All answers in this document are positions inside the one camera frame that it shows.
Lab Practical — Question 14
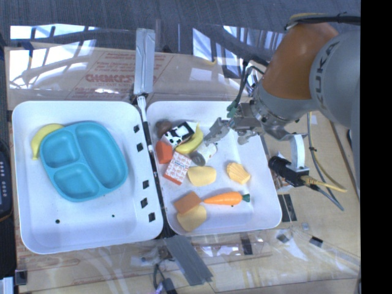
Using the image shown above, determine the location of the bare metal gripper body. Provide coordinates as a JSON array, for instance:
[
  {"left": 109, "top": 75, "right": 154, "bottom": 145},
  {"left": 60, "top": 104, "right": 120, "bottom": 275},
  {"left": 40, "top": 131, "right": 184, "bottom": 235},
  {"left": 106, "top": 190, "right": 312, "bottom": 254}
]
[{"left": 231, "top": 102, "right": 271, "bottom": 136}]

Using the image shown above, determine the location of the white bottle with dark cap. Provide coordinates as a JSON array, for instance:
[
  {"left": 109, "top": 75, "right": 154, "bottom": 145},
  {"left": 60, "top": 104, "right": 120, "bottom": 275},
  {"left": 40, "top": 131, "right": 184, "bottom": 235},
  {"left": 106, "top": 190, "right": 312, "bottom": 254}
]
[{"left": 189, "top": 141, "right": 218, "bottom": 167}]

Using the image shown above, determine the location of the yellow banana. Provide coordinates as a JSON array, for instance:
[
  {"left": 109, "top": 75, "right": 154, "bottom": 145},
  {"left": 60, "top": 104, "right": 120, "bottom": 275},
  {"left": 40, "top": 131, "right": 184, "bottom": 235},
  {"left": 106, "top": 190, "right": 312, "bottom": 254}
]
[
  {"left": 30, "top": 123, "right": 65, "bottom": 161},
  {"left": 175, "top": 123, "right": 205, "bottom": 156}
]

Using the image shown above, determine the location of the yellow ridged biscuit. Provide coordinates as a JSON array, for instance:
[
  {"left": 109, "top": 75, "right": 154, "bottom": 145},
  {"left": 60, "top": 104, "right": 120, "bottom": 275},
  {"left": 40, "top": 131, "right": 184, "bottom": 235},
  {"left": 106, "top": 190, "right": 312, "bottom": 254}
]
[{"left": 226, "top": 162, "right": 252, "bottom": 186}]

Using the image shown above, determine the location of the black and white cow carton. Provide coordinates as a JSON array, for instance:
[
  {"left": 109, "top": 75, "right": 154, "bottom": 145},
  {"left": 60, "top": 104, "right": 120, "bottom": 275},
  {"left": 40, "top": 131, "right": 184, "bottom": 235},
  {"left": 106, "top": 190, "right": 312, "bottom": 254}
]
[{"left": 164, "top": 121, "right": 198, "bottom": 148}]

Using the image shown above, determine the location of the smooth yellow potato chip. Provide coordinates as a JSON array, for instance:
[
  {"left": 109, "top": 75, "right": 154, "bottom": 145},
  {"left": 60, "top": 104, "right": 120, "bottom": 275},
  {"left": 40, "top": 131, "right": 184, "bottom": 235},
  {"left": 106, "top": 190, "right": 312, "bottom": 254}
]
[
  {"left": 186, "top": 165, "right": 217, "bottom": 187},
  {"left": 176, "top": 205, "right": 208, "bottom": 233}
]

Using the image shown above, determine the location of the brown doughnut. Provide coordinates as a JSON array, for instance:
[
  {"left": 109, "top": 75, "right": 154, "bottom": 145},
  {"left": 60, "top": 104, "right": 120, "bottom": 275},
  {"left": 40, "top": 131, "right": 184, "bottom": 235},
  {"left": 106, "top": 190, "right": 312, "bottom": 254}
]
[{"left": 156, "top": 119, "right": 173, "bottom": 139}]

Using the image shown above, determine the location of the white and orange carton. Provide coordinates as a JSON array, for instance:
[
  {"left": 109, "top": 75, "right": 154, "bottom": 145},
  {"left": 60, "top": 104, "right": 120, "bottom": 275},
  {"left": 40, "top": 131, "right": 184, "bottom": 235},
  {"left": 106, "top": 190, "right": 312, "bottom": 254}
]
[{"left": 163, "top": 151, "right": 193, "bottom": 186}]

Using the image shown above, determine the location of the orange-red block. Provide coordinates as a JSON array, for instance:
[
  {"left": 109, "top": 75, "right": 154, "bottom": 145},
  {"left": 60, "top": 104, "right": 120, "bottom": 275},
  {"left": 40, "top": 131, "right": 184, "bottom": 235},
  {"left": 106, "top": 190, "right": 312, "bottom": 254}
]
[{"left": 155, "top": 140, "right": 174, "bottom": 165}]

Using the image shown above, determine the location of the orange carrot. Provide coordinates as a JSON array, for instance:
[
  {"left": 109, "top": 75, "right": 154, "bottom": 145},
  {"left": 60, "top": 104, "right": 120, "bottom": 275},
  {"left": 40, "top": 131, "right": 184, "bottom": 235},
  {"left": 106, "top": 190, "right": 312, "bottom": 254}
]
[{"left": 203, "top": 190, "right": 251, "bottom": 207}]

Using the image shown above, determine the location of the orange-brown bread slice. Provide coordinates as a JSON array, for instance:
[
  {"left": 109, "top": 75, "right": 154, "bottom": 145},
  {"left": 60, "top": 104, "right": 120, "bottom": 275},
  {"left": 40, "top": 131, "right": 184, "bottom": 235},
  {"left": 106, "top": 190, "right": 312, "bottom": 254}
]
[{"left": 173, "top": 190, "right": 203, "bottom": 215}]

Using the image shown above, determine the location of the white plastic tray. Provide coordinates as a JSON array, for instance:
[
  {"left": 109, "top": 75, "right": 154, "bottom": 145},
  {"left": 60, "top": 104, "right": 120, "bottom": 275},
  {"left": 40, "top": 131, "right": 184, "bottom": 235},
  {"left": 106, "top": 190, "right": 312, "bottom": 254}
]
[
  {"left": 146, "top": 100, "right": 283, "bottom": 236},
  {"left": 11, "top": 100, "right": 164, "bottom": 255}
]

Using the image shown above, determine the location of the brown cardboard board red print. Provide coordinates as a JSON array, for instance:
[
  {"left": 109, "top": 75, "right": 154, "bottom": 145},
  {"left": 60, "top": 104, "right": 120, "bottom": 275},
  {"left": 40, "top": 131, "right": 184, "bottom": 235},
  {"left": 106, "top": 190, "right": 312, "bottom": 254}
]
[{"left": 4, "top": 46, "right": 361, "bottom": 294}]

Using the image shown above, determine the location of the blue divided plate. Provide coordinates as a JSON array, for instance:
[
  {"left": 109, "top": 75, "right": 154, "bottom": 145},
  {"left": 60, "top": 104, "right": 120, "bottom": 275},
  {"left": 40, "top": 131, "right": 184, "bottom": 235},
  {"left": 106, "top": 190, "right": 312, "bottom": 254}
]
[{"left": 39, "top": 120, "right": 129, "bottom": 203}]

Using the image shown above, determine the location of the black cylinder on white bracket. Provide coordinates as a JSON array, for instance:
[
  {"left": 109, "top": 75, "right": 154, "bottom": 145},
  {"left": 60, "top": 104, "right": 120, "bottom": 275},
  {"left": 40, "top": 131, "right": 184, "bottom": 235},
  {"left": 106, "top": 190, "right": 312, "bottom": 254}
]
[{"left": 268, "top": 132, "right": 311, "bottom": 188}]

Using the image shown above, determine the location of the black block with thin wires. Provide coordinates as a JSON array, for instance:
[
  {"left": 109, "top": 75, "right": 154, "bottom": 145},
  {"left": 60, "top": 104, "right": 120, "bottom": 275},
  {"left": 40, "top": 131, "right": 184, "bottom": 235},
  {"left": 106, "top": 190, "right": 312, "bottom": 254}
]
[{"left": 161, "top": 276, "right": 178, "bottom": 294}]

